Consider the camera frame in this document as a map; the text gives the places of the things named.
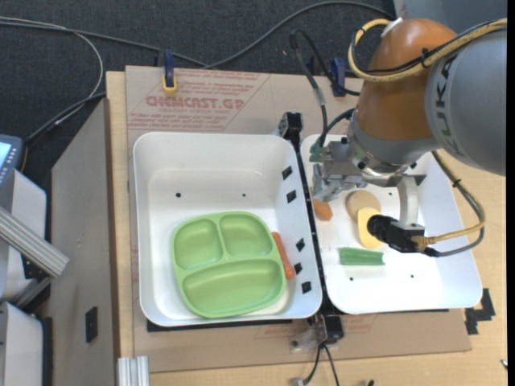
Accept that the white plastic tray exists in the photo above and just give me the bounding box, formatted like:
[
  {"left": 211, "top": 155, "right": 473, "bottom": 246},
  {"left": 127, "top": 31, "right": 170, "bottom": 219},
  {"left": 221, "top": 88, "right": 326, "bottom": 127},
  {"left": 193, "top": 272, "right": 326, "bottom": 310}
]
[
  {"left": 300, "top": 133, "right": 484, "bottom": 315},
  {"left": 132, "top": 131, "right": 324, "bottom": 328}
]

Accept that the black cylinder on white bracket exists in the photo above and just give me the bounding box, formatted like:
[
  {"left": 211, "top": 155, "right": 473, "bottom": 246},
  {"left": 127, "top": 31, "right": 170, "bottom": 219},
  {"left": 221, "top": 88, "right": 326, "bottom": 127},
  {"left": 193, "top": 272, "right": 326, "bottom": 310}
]
[{"left": 366, "top": 174, "right": 427, "bottom": 254}]

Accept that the short orange carrot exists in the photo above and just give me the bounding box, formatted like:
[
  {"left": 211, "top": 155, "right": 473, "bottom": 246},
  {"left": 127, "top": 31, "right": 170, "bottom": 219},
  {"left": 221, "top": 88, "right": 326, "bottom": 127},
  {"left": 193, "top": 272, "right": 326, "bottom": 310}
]
[{"left": 312, "top": 199, "right": 335, "bottom": 222}]

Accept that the green divided plate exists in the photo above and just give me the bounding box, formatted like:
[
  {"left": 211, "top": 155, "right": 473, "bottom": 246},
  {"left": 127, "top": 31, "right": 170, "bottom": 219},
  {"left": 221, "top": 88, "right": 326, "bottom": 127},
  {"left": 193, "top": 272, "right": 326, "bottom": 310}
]
[{"left": 170, "top": 211, "right": 288, "bottom": 320}]

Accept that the black block with thin wires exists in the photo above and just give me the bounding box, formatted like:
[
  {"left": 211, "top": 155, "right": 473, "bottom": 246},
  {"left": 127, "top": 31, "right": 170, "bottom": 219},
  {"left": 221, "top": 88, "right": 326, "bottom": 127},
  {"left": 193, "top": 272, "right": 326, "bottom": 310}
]
[
  {"left": 320, "top": 314, "right": 345, "bottom": 342},
  {"left": 277, "top": 111, "right": 303, "bottom": 141}
]

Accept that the brown cardboard board red print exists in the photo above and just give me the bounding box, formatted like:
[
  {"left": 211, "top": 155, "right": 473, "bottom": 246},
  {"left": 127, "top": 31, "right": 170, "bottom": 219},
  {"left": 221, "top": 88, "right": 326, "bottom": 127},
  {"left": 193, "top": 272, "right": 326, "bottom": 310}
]
[{"left": 125, "top": 65, "right": 473, "bottom": 374}]

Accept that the yellow rounded slab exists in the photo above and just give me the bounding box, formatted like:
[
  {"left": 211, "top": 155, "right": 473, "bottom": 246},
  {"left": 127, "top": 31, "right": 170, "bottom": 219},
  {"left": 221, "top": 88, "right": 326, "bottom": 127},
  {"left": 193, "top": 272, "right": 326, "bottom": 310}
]
[{"left": 356, "top": 207, "right": 386, "bottom": 250}]

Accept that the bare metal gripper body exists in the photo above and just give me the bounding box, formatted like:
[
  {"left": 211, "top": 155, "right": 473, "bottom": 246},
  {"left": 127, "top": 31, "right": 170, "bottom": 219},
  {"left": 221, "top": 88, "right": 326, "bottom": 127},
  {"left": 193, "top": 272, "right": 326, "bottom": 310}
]
[{"left": 320, "top": 140, "right": 410, "bottom": 190}]

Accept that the long orange carrot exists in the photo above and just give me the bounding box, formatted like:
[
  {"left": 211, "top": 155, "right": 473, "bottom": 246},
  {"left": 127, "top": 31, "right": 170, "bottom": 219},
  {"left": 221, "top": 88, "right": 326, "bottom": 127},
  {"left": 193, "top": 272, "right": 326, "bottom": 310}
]
[{"left": 271, "top": 231, "right": 296, "bottom": 280}]

